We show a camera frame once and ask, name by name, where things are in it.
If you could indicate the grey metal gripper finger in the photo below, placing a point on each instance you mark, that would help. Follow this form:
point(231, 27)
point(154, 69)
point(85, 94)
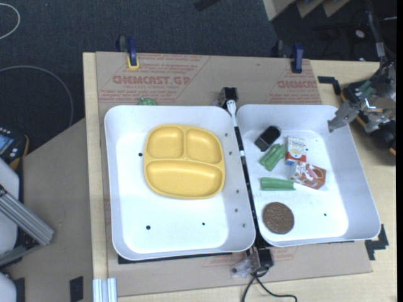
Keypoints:
point(341, 116)

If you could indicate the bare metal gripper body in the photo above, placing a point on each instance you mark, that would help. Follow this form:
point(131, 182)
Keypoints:
point(378, 105)

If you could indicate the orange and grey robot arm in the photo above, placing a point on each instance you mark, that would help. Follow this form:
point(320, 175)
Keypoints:
point(352, 94)

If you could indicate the white and red carton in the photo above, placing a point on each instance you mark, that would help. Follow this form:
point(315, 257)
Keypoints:
point(296, 151)

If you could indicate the brown and white packet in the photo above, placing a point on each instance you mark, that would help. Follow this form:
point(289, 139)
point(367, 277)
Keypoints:
point(310, 175)

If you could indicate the small black box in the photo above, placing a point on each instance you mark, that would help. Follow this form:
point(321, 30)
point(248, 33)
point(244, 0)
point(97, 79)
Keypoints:
point(268, 137)

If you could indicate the green bean bundle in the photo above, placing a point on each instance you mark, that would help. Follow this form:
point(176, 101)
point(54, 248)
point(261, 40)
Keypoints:
point(272, 157)
point(277, 184)

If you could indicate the white plastic tray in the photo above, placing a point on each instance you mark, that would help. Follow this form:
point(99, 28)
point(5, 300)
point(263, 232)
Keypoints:
point(176, 225)
point(321, 206)

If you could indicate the brown cardboard board red print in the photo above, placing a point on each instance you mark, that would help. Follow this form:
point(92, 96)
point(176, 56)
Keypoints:
point(252, 74)

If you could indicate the thin black and white rod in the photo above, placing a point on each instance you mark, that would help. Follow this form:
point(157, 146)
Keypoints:
point(242, 151)

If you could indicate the brown round biscuit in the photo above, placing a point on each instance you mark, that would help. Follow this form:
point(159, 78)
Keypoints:
point(278, 218)

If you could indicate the yellow divided plate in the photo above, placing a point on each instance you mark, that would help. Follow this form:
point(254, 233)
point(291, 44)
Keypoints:
point(184, 175)

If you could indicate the green broccoli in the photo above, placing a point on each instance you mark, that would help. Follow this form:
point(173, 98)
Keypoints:
point(147, 101)

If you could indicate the black cylinder on white bracket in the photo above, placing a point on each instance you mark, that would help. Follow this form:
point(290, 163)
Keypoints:
point(388, 135)

